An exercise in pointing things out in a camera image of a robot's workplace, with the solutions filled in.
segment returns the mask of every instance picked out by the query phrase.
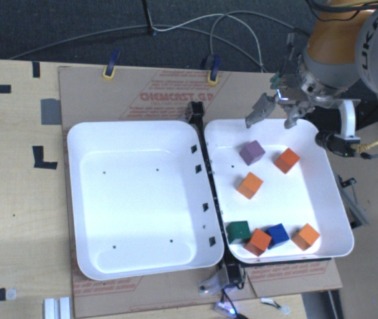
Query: block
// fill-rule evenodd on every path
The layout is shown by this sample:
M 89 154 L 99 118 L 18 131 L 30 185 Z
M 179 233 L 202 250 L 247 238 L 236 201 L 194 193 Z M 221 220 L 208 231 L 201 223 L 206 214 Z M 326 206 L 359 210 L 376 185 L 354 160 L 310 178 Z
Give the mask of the block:
M 278 247 L 290 239 L 285 228 L 283 227 L 283 224 L 281 223 L 269 227 L 266 230 L 266 233 L 271 236 L 270 245 L 268 246 L 269 249 Z
M 256 161 L 261 160 L 265 153 L 265 150 L 258 143 L 258 141 L 245 144 L 242 150 L 239 152 L 240 156 L 247 165 L 251 165 Z
M 235 221 L 227 225 L 227 239 L 230 244 L 245 243 L 250 239 L 248 221 Z
M 288 173 L 299 160 L 300 156 L 295 154 L 292 149 L 288 148 L 274 161 L 274 165 L 284 173 Z
M 265 252 L 270 244 L 271 236 L 261 229 L 256 228 L 250 240 L 243 246 L 253 255 L 260 256 Z
M 320 234 L 307 223 L 292 237 L 292 241 L 303 251 L 305 251 L 316 242 L 319 236 Z
M 255 176 L 253 173 L 248 173 L 242 183 L 237 187 L 237 191 L 247 198 L 252 199 L 261 185 L 261 178 Z

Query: cardboard sheet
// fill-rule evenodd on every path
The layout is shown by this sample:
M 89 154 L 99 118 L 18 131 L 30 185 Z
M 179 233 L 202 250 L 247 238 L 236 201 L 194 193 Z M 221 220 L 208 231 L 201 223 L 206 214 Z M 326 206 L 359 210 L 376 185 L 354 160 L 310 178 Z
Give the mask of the cardboard sheet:
M 244 118 L 272 74 L 220 72 L 216 86 L 207 72 L 118 67 L 113 80 L 102 78 L 103 67 L 59 68 L 60 103 L 66 194 L 72 247 L 72 287 L 76 318 L 214 303 L 221 295 L 199 295 L 197 283 L 211 277 L 215 267 L 106 282 L 90 280 L 79 270 L 75 254 L 66 137 L 80 122 L 180 119 L 190 101 L 202 101 L 204 122 Z M 276 109 L 272 117 L 283 118 Z M 333 260 L 246 269 L 248 280 L 234 290 L 235 300 L 336 289 L 341 281 Z

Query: wooden table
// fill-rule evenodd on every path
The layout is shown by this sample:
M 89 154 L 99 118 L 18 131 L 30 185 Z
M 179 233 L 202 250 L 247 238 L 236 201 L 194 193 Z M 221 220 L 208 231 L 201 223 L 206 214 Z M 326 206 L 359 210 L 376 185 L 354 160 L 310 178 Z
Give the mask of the wooden table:
M 0 288 L 17 291 L 16 299 L 0 302 L 0 318 L 42 318 L 44 299 L 72 299 L 62 128 L 40 121 L 40 100 L 59 99 L 59 65 L 43 63 L 41 78 L 33 79 L 31 62 L 0 60 L 0 84 L 13 87 L 0 94 Z M 48 148 L 44 159 L 57 161 L 57 169 L 34 169 L 33 146 Z M 306 318 L 300 294 L 275 301 L 290 307 L 288 318 Z M 250 319 L 282 317 L 259 299 L 235 304 Z M 218 318 L 212 307 L 108 318 Z

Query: blue cube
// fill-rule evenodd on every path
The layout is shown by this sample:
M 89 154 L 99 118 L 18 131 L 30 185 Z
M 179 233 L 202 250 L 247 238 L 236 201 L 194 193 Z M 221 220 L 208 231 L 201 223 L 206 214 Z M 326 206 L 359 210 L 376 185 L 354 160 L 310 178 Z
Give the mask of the blue cube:
M 279 223 L 278 225 L 269 227 L 266 230 L 266 233 L 271 236 L 271 241 L 268 246 L 269 249 L 277 247 L 289 240 L 289 236 L 283 227 L 283 224 Z

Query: cable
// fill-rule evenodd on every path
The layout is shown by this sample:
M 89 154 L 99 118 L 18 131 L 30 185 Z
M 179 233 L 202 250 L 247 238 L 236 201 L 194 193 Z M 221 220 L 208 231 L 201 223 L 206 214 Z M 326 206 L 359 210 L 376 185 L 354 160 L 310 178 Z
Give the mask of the cable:
M 258 38 L 257 36 L 255 35 L 255 32 L 246 24 L 244 23 L 243 21 L 241 21 L 240 19 L 237 19 L 235 17 L 233 17 L 232 15 L 230 15 L 230 13 L 227 13 L 227 14 L 223 14 L 221 15 L 213 24 L 212 28 L 211 28 L 211 32 L 209 34 L 209 51 L 211 54 L 214 54 L 214 50 L 213 50 L 213 33 L 214 33 L 214 30 L 215 30 L 215 27 L 217 26 L 217 24 L 223 20 L 224 18 L 232 18 L 232 19 L 235 19 L 237 21 L 240 21 L 242 24 L 244 24 L 248 29 L 249 31 L 254 35 L 254 38 L 255 38 L 255 41 L 256 41 L 256 47 L 258 49 L 258 58 L 259 58 L 259 63 L 260 63 L 260 68 L 266 72 L 266 69 L 264 68 L 264 65 L 262 63 L 262 56 L 261 56 L 261 49 L 260 49 L 260 43 L 258 41 Z
M 375 146 L 378 146 L 378 140 L 370 144 L 354 144 L 351 147 L 355 149 L 355 152 L 360 153 L 365 152 L 366 150 L 369 150 Z
M 257 17 L 262 17 L 262 18 L 265 18 L 265 19 L 268 19 L 268 20 L 271 20 L 271 21 L 274 21 L 276 23 L 279 23 L 285 27 L 288 27 L 290 29 L 292 29 L 293 31 L 300 31 L 302 34 L 304 35 L 307 35 L 309 36 L 309 34 L 305 31 L 302 31 L 300 29 L 297 29 L 296 27 L 293 27 L 292 25 L 288 24 L 288 23 L 285 23 L 284 21 L 280 21 L 278 19 L 275 19 L 274 17 L 270 17 L 269 15 L 265 15 L 265 14 L 262 14 L 262 13 L 257 13 L 257 12 L 253 12 L 253 11 L 232 11 L 232 12 L 229 12 L 225 15 L 223 15 L 222 17 L 219 17 L 213 24 L 213 26 L 211 27 L 211 32 L 210 32 L 210 36 L 209 36 L 209 48 L 210 48 L 210 52 L 211 54 L 214 54 L 214 50 L 213 50 L 213 33 L 214 33 L 214 30 L 215 30 L 215 27 L 218 25 L 218 23 L 223 20 L 225 17 L 231 17 L 231 15 L 233 14 L 245 14 L 245 15 L 255 15 Z M 262 59 L 260 57 L 260 68 L 264 71 L 264 72 L 267 72 L 266 69 L 264 68 L 264 65 L 262 63 Z
M 244 288 L 244 282 L 246 281 L 246 269 L 242 267 L 243 269 L 243 276 L 242 276 L 242 282 L 238 285 L 236 285 L 237 289 L 242 290 Z
M 227 298 L 227 300 L 230 302 L 230 305 L 232 306 L 232 308 L 233 308 L 233 310 L 235 312 L 235 316 L 236 316 L 235 318 L 236 319 L 248 319 L 243 314 L 237 312 L 236 306 L 235 306 L 235 304 L 233 304 L 233 301 L 227 295 L 227 293 L 225 291 L 225 288 L 222 289 L 222 292 L 223 292 L 223 295 L 221 296 L 221 302 L 223 302 L 224 298 Z
M 70 43 L 72 41 L 77 41 L 77 40 L 81 40 L 81 39 L 85 39 L 85 38 L 89 38 L 89 37 L 95 37 L 95 36 L 98 36 L 98 35 L 105 35 L 105 34 L 108 34 L 108 33 L 113 33 L 113 32 L 118 32 L 118 31 L 142 29 L 142 28 L 145 28 L 145 27 L 146 27 L 146 25 L 136 25 L 136 26 L 118 27 L 117 29 L 106 29 L 106 30 L 103 30 L 103 31 L 87 33 L 85 35 L 79 35 L 77 37 L 68 38 L 68 39 L 65 39 L 65 40 L 57 41 L 55 43 L 51 43 L 51 44 L 48 44 L 48 45 L 45 45 L 45 46 L 38 47 L 38 48 L 33 49 L 33 50 L 29 50 L 27 52 L 18 54 L 16 56 L 12 56 L 8 60 L 15 60 L 15 59 L 21 58 L 22 56 L 27 56 L 28 54 L 41 52 L 45 49 L 49 49 L 51 47 L 55 47 L 55 46 L 62 45 L 62 44 L 65 44 L 65 43 Z
M 186 22 L 184 22 L 184 23 L 181 23 L 181 24 L 179 24 L 179 25 L 172 26 L 172 27 L 170 27 L 170 28 L 168 28 L 168 29 L 157 29 L 157 28 L 155 28 L 155 27 L 153 27 L 153 29 L 154 29 L 155 31 L 158 31 L 158 32 L 168 32 L 168 31 L 172 31 L 172 30 L 178 29 L 178 28 L 180 28 L 180 27 L 182 27 L 182 26 L 188 25 L 188 24 L 190 24 L 190 23 L 194 23 L 195 21 L 199 21 L 199 20 L 206 19 L 206 18 L 209 18 L 209 17 L 220 17 L 220 18 L 223 18 L 223 17 L 229 17 L 229 18 L 231 18 L 231 19 L 234 19 L 234 20 L 238 21 L 238 22 L 241 23 L 242 25 L 244 25 L 244 26 L 250 31 L 250 33 L 254 36 L 255 43 L 256 43 L 256 48 L 257 48 L 257 50 L 258 50 L 259 63 L 260 63 L 261 66 L 262 66 L 260 42 L 259 42 L 258 37 L 256 36 L 255 32 L 254 32 L 254 31 L 249 27 L 249 25 L 246 24 L 244 21 L 242 21 L 242 20 L 240 20 L 240 19 L 238 19 L 238 18 L 236 18 L 236 17 L 233 17 L 233 16 L 231 16 L 231 15 L 226 15 L 226 14 L 209 14 L 209 15 L 203 15 L 203 16 L 201 16 L 201 17 L 197 17 L 197 18 L 194 18 L 194 19 L 188 20 L 188 21 L 186 21 Z M 211 53 L 211 54 L 214 54 L 214 53 L 213 53 L 213 50 L 212 50 L 212 48 L 211 48 L 211 42 L 210 42 L 210 47 L 209 47 L 209 48 L 210 48 L 210 53 Z
M 357 0 L 351 1 L 349 3 L 343 3 L 341 5 L 324 5 L 318 3 L 317 0 L 306 0 L 310 10 L 316 18 L 321 21 L 348 21 L 354 18 L 360 11 L 365 11 L 368 9 L 378 9 L 378 0 Z M 355 14 L 348 19 L 330 19 L 322 20 L 315 13 L 314 10 L 325 12 L 325 13 L 346 13 L 346 12 L 355 12 Z
M 367 152 L 362 152 L 360 154 L 360 157 L 364 158 L 365 160 L 373 160 L 375 158 L 378 158 L 378 154 L 371 155 L 371 154 L 368 154 Z
M 274 17 L 271 17 L 269 15 L 265 15 L 265 14 L 262 14 L 262 13 L 257 13 L 257 12 L 253 12 L 253 11 L 233 11 L 233 12 L 230 12 L 230 13 L 227 13 L 227 14 L 228 15 L 230 15 L 230 14 L 256 15 L 258 17 L 262 17 L 262 18 L 274 21 L 276 23 L 279 23 L 281 25 L 284 25 L 285 27 L 289 27 L 293 31 L 299 32 L 299 33 L 303 34 L 304 36 L 307 36 L 307 37 L 310 36 L 310 34 L 308 32 L 303 31 L 302 29 L 293 27 L 292 25 L 289 25 L 289 24 L 287 24 L 287 23 L 285 23 L 283 21 L 280 21 L 278 19 L 275 19 Z M 207 17 L 207 16 L 199 17 L 199 18 L 192 19 L 192 20 L 193 21 L 194 20 L 199 20 L 199 19 L 202 19 L 204 17 Z M 174 26 L 173 25 L 156 25 L 156 27 L 154 29 L 156 31 L 159 31 L 159 32 L 162 32 L 162 31 L 166 32 L 166 31 L 170 31 L 171 29 L 183 29 L 183 30 L 186 30 L 186 31 L 192 31 L 192 32 L 196 32 L 196 33 L 201 33 L 203 35 L 208 35 L 210 37 L 210 44 L 211 44 L 211 39 L 220 40 L 221 42 L 223 42 L 223 43 L 231 46 L 232 48 L 236 49 L 237 51 L 241 52 L 244 56 L 246 56 L 247 58 L 249 58 L 253 63 L 255 63 L 260 68 L 262 68 L 262 63 L 261 62 L 259 62 L 256 59 L 254 59 L 247 52 L 245 52 L 244 50 L 242 50 L 240 47 L 236 46 L 235 44 L 231 43 L 230 41 L 227 41 L 226 39 L 218 37 L 218 36 L 212 34 L 211 32 L 208 33 L 208 32 L 205 32 L 205 31 L 202 31 L 202 30 L 199 30 L 199 29 L 192 29 L 190 27 L 182 26 L 183 24 L 176 25 L 176 26 L 175 25 Z M 127 31 L 127 30 L 133 30 L 133 29 L 142 29 L 142 28 L 145 28 L 145 27 L 146 27 L 145 25 L 135 25 L 135 26 L 118 27 L 118 28 L 115 28 L 115 29 L 106 29 L 106 30 L 103 30 L 103 31 L 88 33 L 88 34 L 85 34 L 85 35 L 80 35 L 80 36 L 77 36 L 77 37 L 72 37 L 72 38 L 69 38 L 69 39 L 64 39 L 64 40 L 61 40 L 61 41 L 57 41 L 55 43 L 47 44 L 45 46 L 41 46 L 41 47 L 38 47 L 38 48 L 35 48 L 35 49 L 32 49 L 32 50 L 23 52 L 21 54 L 18 54 L 18 55 L 15 55 L 15 56 L 12 56 L 12 57 L 8 58 L 8 60 L 15 60 L 15 59 L 18 59 L 18 58 L 22 58 L 22 57 L 27 56 L 29 54 L 41 52 L 41 51 L 43 51 L 45 49 L 49 49 L 51 47 L 55 47 L 55 46 L 58 46 L 58 45 L 63 45 L 65 43 L 70 43 L 72 41 L 77 41 L 77 40 L 85 39 L 85 38 L 88 38 L 88 37 L 95 37 L 95 36 L 99 36 L 99 35 L 105 35 L 105 34 L 108 34 L 108 33 L 119 32 L 119 31 Z
M 156 26 L 157 27 L 170 27 L 170 25 L 156 25 Z M 57 41 L 55 43 L 47 44 L 45 46 L 41 46 L 41 47 L 35 48 L 33 50 L 23 52 L 21 54 L 18 54 L 18 55 L 15 55 L 15 56 L 8 58 L 8 60 L 15 60 L 15 59 L 18 59 L 18 58 L 22 58 L 23 56 L 27 56 L 29 54 L 41 52 L 45 49 L 49 49 L 51 47 L 55 47 L 55 46 L 58 46 L 58 45 L 71 43 L 72 41 L 77 41 L 77 40 L 81 40 L 81 39 L 85 39 L 85 38 L 89 38 L 89 37 L 95 37 L 95 36 L 98 36 L 98 35 L 105 35 L 105 34 L 108 34 L 108 33 L 114 33 L 114 32 L 119 32 L 119 31 L 127 31 L 127 30 L 132 30 L 132 29 L 143 29 L 145 27 L 146 27 L 145 25 L 135 25 L 135 26 L 118 27 L 118 28 L 115 28 L 115 29 L 108 29 L 108 30 L 88 33 L 88 34 L 85 34 L 85 35 L 80 35 L 80 36 L 77 36 L 77 37 L 72 37 L 72 38 L 69 38 L 69 39 Z M 207 36 L 210 35 L 209 32 L 205 32 L 205 31 L 202 31 L 202 30 L 199 30 L 199 29 L 192 29 L 190 27 L 179 27 L 179 29 L 183 29 L 185 31 L 192 31 L 192 32 L 200 33 L 200 34 L 207 35 Z M 235 44 L 231 43 L 230 41 L 227 41 L 226 39 L 223 39 L 223 38 L 218 37 L 216 35 L 214 35 L 214 38 L 217 39 L 217 40 L 220 40 L 221 42 L 227 44 L 228 46 L 231 46 L 234 49 L 238 50 L 244 56 L 248 57 L 253 63 L 255 63 L 256 65 L 258 65 L 260 67 L 260 63 L 256 59 L 254 59 L 251 55 L 249 55 L 247 52 L 242 50 L 240 47 L 238 47 Z

